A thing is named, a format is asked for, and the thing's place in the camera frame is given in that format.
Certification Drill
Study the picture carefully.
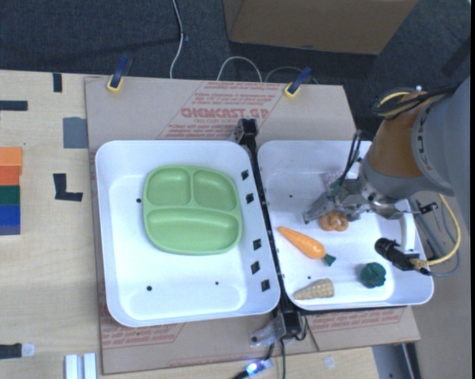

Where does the black block with thin wires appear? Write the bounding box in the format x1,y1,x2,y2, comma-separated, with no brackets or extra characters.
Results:
274,309,308,342
235,118,259,146

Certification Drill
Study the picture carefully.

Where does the black cylinder on white bracket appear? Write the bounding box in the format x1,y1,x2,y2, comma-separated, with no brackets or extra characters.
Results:
374,210,422,272

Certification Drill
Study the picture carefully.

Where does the green cube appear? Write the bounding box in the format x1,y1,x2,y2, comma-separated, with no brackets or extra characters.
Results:
0,184,21,207

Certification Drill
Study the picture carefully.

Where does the brown cardboard box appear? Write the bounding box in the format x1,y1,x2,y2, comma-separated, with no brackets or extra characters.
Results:
220,0,436,56

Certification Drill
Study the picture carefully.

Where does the white plastic tray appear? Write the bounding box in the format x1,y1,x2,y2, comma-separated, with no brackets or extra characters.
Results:
256,139,435,312
94,139,282,328

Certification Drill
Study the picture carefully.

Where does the orange cube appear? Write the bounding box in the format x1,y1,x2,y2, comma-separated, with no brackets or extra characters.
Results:
0,165,23,187
0,146,24,168

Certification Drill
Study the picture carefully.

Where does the brown cardboard board red print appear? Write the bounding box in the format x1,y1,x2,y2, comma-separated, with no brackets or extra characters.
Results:
83,76,422,376

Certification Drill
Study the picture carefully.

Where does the pale yellow corn cob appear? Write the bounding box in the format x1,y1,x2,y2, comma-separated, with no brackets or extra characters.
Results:
292,277,336,302

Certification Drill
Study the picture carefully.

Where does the green broccoli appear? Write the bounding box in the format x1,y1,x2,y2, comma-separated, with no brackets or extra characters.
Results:
359,261,387,290

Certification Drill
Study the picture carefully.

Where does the orange carrot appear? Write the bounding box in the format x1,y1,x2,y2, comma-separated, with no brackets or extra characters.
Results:
277,225,337,268

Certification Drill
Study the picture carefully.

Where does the blue cube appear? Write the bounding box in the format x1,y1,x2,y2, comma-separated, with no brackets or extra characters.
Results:
0,204,22,237

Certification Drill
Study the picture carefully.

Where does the orange pretzel biscuit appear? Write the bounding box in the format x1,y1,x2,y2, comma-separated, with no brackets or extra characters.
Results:
319,210,349,233

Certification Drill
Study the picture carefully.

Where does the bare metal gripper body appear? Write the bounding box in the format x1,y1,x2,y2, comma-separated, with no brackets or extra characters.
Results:
330,178,405,220

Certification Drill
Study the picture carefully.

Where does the green divided plate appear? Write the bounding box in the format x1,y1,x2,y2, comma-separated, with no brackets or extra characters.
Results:
142,164,244,257

